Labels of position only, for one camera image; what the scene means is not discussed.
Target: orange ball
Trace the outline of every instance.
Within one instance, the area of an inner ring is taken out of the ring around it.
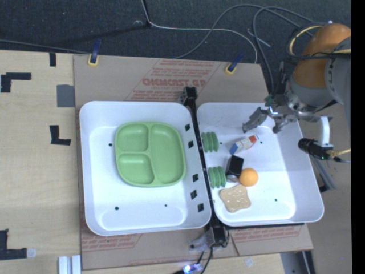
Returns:
[[[240,183],[242,185],[244,185],[245,187],[250,187],[253,186],[257,183],[258,181],[258,174],[257,171],[254,170],[253,168],[247,167],[244,168],[241,171],[240,176],[238,177],[238,180],[240,181]]]

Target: blue and yellow clip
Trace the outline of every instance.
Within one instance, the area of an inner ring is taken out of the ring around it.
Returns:
[[[232,75],[236,68],[237,68],[237,64],[240,63],[240,61],[243,59],[244,54],[243,53],[239,53],[237,55],[237,57],[233,60],[233,62],[229,65],[227,65],[226,69],[224,70],[224,73],[227,75]]]
[[[98,53],[99,53],[100,45],[101,44],[102,44],[102,39],[97,39],[95,41],[94,49],[93,49],[92,53],[89,55],[89,58],[87,59],[87,64],[89,66],[96,66],[96,65],[98,65],[98,62],[99,62]]]

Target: cardboard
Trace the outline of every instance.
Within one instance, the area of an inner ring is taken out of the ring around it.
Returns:
[[[93,234],[84,221],[79,111],[93,100],[179,102],[184,86],[195,86],[197,105],[205,102],[263,102],[267,96],[260,65],[239,63],[233,75],[229,62],[100,56],[97,66],[87,55],[74,55],[76,139],[83,270],[196,261],[200,253],[189,242],[204,229],[103,237]],[[230,230],[226,248],[213,258],[259,255],[312,249],[306,225]]]

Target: light wood surface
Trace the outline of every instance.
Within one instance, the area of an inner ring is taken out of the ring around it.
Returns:
[[[72,54],[0,51],[0,74],[30,72],[0,93],[0,230],[9,249],[34,248],[36,257],[0,261],[0,273],[57,273],[59,256],[80,255],[75,109],[57,107],[56,87],[74,85]],[[70,146],[51,144],[50,125]],[[173,273],[182,263],[83,271]],[[213,259],[206,273],[283,274],[280,254]]]

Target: black floor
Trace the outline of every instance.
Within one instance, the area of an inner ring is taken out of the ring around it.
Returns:
[[[141,0],[1,1],[0,49],[90,53],[101,38],[103,55],[232,61],[243,53],[242,62],[261,64],[269,91],[297,27],[351,28],[351,0],[145,0],[148,17]],[[298,52],[308,39],[298,40]]]

